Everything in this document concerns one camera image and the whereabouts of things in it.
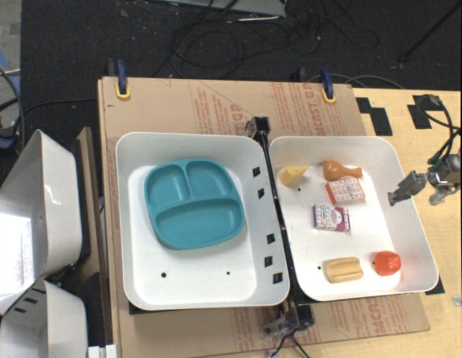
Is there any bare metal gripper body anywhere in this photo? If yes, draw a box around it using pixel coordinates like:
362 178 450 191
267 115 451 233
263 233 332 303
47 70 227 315
426 154 461 192

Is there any yellow cheese wedge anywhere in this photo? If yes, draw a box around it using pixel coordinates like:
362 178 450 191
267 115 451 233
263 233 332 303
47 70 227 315
279 165 310 186

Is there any black block with thin wires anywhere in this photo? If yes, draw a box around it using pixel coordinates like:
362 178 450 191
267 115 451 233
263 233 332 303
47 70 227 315
263 304 315 341
245 116 271 139

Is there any blue divided plate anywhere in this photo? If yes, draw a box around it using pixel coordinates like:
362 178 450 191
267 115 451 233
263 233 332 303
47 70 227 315
143 158 247 251

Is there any red bell pepper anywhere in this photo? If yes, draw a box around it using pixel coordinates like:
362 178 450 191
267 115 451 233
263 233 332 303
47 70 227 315
373 251 402 277

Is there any orange and white carton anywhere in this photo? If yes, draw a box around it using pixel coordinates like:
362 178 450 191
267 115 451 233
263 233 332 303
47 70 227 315
325 176 367 206

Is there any thin black rod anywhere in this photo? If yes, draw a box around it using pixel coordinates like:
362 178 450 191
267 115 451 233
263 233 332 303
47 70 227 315
258 132 305 307

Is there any brown chicken drumstick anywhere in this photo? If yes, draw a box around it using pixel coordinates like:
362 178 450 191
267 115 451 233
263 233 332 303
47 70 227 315
322 160 364 182

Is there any tan hot dog bun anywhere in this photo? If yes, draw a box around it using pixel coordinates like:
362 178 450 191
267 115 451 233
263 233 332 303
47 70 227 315
325 257 364 284

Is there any white plastic tray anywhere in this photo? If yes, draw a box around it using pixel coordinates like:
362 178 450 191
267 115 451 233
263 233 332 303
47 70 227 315
268 135 440 302
115 131 291 311

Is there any purple and white carton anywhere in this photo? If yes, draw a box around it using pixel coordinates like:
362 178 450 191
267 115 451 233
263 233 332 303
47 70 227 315
312 204 351 233

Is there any brown cardboard board red print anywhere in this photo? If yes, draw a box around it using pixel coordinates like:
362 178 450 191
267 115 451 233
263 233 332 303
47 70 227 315
98 75 431 358

